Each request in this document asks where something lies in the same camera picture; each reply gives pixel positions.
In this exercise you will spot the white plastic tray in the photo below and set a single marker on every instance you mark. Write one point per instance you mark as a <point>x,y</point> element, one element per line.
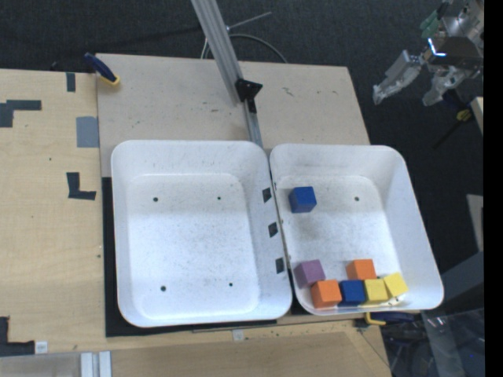
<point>192,234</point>
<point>346,226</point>

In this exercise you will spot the blue cube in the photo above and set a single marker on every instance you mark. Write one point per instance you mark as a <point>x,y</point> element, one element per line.
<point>352,291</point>
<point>302,200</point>

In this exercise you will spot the purple cube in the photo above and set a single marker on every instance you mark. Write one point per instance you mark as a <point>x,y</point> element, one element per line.
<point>309,272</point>

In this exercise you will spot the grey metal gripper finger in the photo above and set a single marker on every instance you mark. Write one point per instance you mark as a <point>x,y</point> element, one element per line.
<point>442,86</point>
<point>399,75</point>

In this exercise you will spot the orange cube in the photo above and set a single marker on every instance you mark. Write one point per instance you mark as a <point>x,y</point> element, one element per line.
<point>326,293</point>
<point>360,269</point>

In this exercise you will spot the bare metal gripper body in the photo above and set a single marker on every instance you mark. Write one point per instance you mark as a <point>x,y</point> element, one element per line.
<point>461,49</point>

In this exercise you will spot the yellow cube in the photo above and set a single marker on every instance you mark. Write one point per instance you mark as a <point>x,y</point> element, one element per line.
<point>376,290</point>
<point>396,285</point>

